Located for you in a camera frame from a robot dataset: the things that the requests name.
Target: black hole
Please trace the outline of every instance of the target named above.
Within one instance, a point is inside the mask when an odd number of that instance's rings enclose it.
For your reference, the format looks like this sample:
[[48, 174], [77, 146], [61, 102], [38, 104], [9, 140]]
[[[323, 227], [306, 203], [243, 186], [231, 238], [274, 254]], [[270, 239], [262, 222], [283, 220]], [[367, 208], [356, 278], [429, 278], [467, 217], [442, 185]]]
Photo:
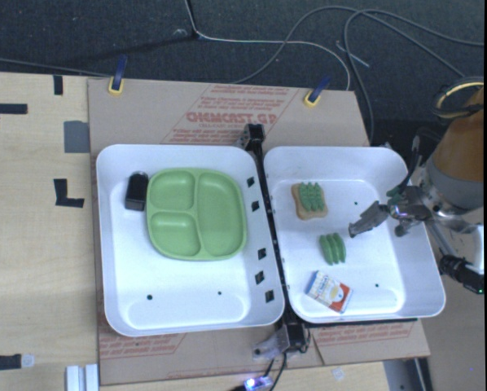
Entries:
[[274, 291], [269, 290], [268, 292], [265, 293], [265, 302], [268, 303], [269, 301], [272, 301], [274, 299]]
[[265, 279], [265, 276], [263, 275], [263, 271], [261, 270], [260, 272], [258, 272], [256, 275], [254, 275], [254, 279], [256, 280], [257, 282], [257, 285], [262, 282], [264, 279]]

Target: wooden table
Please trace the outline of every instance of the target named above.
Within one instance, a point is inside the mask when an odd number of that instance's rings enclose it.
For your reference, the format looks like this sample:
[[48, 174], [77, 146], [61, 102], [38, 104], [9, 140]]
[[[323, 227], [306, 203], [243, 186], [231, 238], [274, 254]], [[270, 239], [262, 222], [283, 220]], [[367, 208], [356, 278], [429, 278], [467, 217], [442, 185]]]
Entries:
[[[27, 115], [0, 120], [0, 355], [32, 354], [33, 367], [0, 371], [1, 389], [64, 389], [69, 365], [97, 363], [90, 154], [64, 152], [64, 122], [88, 121], [86, 78], [0, 73], [0, 103]], [[55, 178], [82, 209], [55, 206]], [[382, 362], [286, 370], [278, 390], [388, 390]], [[227, 390], [245, 376], [108, 386], [129, 390]]]

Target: gray cable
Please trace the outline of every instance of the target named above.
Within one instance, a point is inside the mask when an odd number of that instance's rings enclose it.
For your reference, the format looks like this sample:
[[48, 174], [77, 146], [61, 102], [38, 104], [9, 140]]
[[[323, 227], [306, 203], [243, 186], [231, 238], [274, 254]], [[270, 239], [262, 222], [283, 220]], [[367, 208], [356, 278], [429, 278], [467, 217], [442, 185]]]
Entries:
[[55, 71], [75, 72], [78, 74], [85, 74], [85, 75], [92, 76], [92, 77], [110, 77], [107, 74], [101, 74], [99, 72], [85, 71], [83, 69], [58, 67], [55, 65], [37, 64], [34, 62], [19, 61], [17, 59], [0, 58], [0, 62], [7, 63], [7, 64], [26, 65], [28, 67], [35, 67], [35, 68], [51, 69], [51, 70], [55, 70]]
[[375, 130], [374, 111], [373, 111], [373, 108], [371, 106], [370, 98], [368, 97], [368, 94], [366, 92], [365, 85], [363, 84], [363, 81], [361, 79], [361, 76], [359, 75], [358, 69], [356, 68], [356, 64], [354, 63], [354, 58], [351, 56], [350, 46], [349, 46], [349, 25], [350, 25], [350, 23], [355, 18], [357, 18], [360, 15], [364, 15], [366, 18], [371, 19], [371, 20], [374, 20], [374, 21], [376, 21], [376, 22], [378, 22], [378, 23], [386, 26], [387, 28], [391, 29], [393, 32], [398, 33], [399, 35], [401, 35], [405, 39], [407, 39], [410, 42], [414, 43], [417, 47], [419, 47], [423, 51], [427, 52], [429, 55], [431, 55], [433, 58], [435, 58], [437, 61], [439, 61], [441, 64], [445, 65], [448, 69], [450, 69], [451, 71], [455, 72], [459, 76], [464, 77], [464, 74], [461, 71], [459, 71], [456, 67], [454, 67], [453, 65], [451, 65], [449, 62], [447, 62], [445, 59], [443, 59], [442, 57], [440, 57], [435, 52], [431, 51], [425, 45], [423, 45], [422, 43], [418, 42], [417, 40], [415, 40], [414, 38], [412, 38], [408, 34], [402, 32], [400, 29], [398, 29], [395, 26], [393, 26], [393, 25], [385, 22], [384, 20], [381, 20], [381, 19], [379, 19], [379, 18], [377, 18], [375, 16], [370, 15], [369, 13], [379, 13], [379, 14], [382, 14], [382, 15], [388, 15], [388, 16], [393, 17], [395, 19], [398, 19], [398, 20], [401, 20], [403, 22], [406, 22], [407, 24], [409, 24], [411, 26], [415, 26], [418, 29], [422, 29], [425, 32], [431, 33], [431, 34], [433, 34], [433, 35], [435, 35], [437, 37], [441, 37], [443, 39], [446, 39], [448, 41], [452, 41], [452, 42], [455, 42], [455, 43], [459, 43], [459, 44], [463, 44], [463, 45], [469, 45], [469, 46], [484, 46], [484, 43], [471, 42], [471, 41], [465, 41], [465, 40], [457, 39], [457, 38], [453, 38], [453, 37], [448, 37], [448, 36], [446, 36], [443, 33], [435, 32], [435, 31], [433, 31], [433, 30], [431, 30], [429, 28], [426, 28], [425, 26], [422, 26], [420, 24], [417, 24], [417, 23], [415, 23], [415, 22], [413, 22], [411, 20], [405, 19], [405, 18], [403, 18], [403, 17], [401, 17], [399, 15], [394, 15], [393, 13], [391, 13], [389, 11], [381, 11], [381, 10], [376, 10], [376, 9], [366, 9], [366, 10], [363, 10], [363, 11], [357, 11], [356, 13], [354, 13], [353, 15], [351, 15], [347, 19], [347, 21], [345, 23], [345, 26], [344, 26], [344, 30], [343, 30], [343, 41], [344, 42], [343, 43], [344, 43], [345, 53], [349, 57], [349, 63], [351, 65], [353, 74], [356, 77], [356, 81], [358, 82], [359, 88], [360, 88], [360, 90], [363, 93], [363, 96], [365, 98], [366, 108], [368, 110], [369, 120], [371, 122], [370, 131], [369, 131], [369, 141], [372, 143], [372, 140], [374, 138], [374, 130]]
[[283, 48], [287, 44], [298, 44], [298, 45], [315, 46], [318, 49], [321, 49], [322, 51], [326, 51], [330, 55], [334, 56], [338, 60], [338, 62], [341, 64], [341, 66], [343, 67], [343, 69], [345, 70], [345, 72], [347, 74], [347, 86], [346, 86], [346, 90], [349, 90], [349, 88], [350, 88], [350, 71], [347, 68], [347, 65], [345, 64], [345, 62], [335, 52], [331, 51], [330, 49], [328, 49], [327, 47], [325, 47], [323, 45], [319, 45], [319, 44], [314, 43], [314, 42], [291, 41], [290, 40], [291, 35], [294, 33], [294, 31], [297, 29], [297, 27], [303, 21], [304, 18], [300, 19], [296, 23], [296, 25], [291, 29], [291, 32], [282, 41], [226, 39], [226, 38], [222, 38], [222, 37], [210, 37], [210, 36], [206, 35], [205, 33], [200, 32], [198, 30], [198, 28], [196, 27], [195, 17], [193, 16], [193, 12], [191, 11], [191, 8], [190, 8], [190, 5], [189, 5], [188, 0], [184, 0], [184, 3], [185, 3], [185, 6], [186, 6], [186, 10], [187, 10], [187, 14], [188, 14], [188, 17], [189, 17], [189, 21], [191, 23], [191, 27], [192, 27], [193, 31], [200, 37], [201, 40], [210, 41], [210, 42], [247, 43], [247, 44], [261, 43], [261, 44], [275, 44], [275, 45], [280, 45], [280, 47], [276, 50], [276, 52], [258, 70], [256, 70], [255, 72], [253, 72], [251, 75], [248, 75], [248, 76], [246, 76], [244, 78], [241, 78], [240, 80], [233, 81], [232, 84], [242, 84], [242, 83], [250, 80], [251, 78], [254, 78], [256, 75], [258, 75], [261, 72], [265, 71], [274, 62], [274, 60], [276, 59], [276, 56], [278, 56], [278, 54], [283, 50]]

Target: green plate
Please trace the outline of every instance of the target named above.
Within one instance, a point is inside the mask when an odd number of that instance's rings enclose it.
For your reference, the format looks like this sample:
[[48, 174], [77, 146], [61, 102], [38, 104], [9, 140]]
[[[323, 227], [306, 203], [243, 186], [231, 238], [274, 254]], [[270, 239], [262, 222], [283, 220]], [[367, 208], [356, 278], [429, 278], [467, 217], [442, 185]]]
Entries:
[[241, 190], [209, 169], [166, 169], [147, 186], [147, 227], [163, 255], [190, 261], [234, 256], [247, 240]]

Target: snack package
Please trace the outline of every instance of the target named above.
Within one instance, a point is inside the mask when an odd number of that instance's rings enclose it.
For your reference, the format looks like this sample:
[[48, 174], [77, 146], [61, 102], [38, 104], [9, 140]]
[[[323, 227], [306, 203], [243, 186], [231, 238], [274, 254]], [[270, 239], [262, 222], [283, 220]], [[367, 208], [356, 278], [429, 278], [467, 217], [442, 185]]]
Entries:
[[349, 286], [319, 270], [310, 281], [307, 295], [329, 309], [343, 313], [350, 301], [352, 291]]

